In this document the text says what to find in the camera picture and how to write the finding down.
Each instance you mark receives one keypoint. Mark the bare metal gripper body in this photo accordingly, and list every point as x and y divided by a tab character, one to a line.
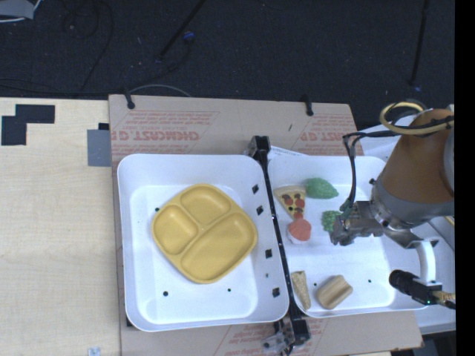
365	219

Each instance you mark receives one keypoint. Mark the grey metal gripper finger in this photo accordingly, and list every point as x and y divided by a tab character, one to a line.
337	232
352	238

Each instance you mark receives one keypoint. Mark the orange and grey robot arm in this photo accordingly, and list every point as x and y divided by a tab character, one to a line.
415	169

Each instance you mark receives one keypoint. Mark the green toy broccoli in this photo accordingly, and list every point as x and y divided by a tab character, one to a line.
328	221

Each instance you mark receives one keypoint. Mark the white plastic tray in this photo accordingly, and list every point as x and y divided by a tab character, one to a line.
349	258
193	306

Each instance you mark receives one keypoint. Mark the red and white toy cake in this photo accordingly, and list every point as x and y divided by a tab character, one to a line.
299	230

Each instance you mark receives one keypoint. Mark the green toy grapes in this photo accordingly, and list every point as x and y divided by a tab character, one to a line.
321	188

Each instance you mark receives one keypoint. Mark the toy pizza slice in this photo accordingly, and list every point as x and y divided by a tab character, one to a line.
293	200

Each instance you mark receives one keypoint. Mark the tan toy bread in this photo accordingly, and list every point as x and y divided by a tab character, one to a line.
334	291

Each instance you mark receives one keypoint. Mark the thin black rod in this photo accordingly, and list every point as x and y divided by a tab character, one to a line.
276	224

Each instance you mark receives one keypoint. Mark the beige toy wedge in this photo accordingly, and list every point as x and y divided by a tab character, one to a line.
301	287

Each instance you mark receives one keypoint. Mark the yellow divided plate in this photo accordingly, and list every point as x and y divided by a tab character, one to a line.
204	236

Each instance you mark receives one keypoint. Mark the brown cardboard board red print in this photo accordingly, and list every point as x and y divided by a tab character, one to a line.
230	128

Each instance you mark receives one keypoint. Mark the black cylinder on white bracket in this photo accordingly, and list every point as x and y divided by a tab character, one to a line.
412	284

